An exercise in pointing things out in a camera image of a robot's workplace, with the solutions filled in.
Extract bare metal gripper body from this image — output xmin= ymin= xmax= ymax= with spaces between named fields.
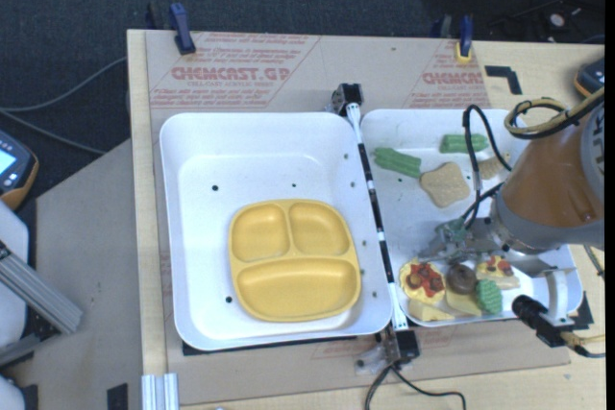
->
xmin=455 ymin=218 xmax=549 ymax=263

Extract toy pizza slice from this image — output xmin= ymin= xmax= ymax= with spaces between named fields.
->
xmin=398 ymin=256 xmax=448 ymax=306
xmin=475 ymin=253 xmax=522 ymax=291

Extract brown toy doughnut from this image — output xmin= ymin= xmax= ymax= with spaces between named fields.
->
xmin=446 ymin=262 xmax=479 ymax=296

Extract white plastic tray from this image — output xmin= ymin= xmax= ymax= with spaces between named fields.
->
xmin=358 ymin=108 xmax=585 ymax=329
xmin=159 ymin=110 xmax=395 ymax=352

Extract tan toy bread slice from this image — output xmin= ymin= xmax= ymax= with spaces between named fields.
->
xmin=418 ymin=160 xmax=473 ymax=209

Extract green toy grapes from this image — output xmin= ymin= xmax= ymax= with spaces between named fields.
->
xmin=475 ymin=278 xmax=504 ymax=316

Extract yellow toy cheese slice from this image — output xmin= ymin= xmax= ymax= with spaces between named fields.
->
xmin=445 ymin=287 xmax=483 ymax=318

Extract yellow toy cheese wedge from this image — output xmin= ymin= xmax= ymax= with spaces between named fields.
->
xmin=407 ymin=298 xmax=455 ymax=324

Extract tan toy biscuit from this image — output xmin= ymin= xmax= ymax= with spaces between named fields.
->
xmin=477 ymin=153 xmax=512 ymax=181

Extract thin black and white rod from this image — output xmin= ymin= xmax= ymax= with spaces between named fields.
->
xmin=346 ymin=102 xmax=410 ymax=331

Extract yellow divided plate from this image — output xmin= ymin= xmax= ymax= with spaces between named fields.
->
xmin=227 ymin=198 xmax=363 ymax=324

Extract brown cardboard board red print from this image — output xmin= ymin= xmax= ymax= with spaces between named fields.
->
xmin=143 ymin=29 xmax=573 ymax=406

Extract black cylinder on white bracket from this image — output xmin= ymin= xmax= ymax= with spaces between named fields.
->
xmin=510 ymin=267 xmax=578 ymax=349

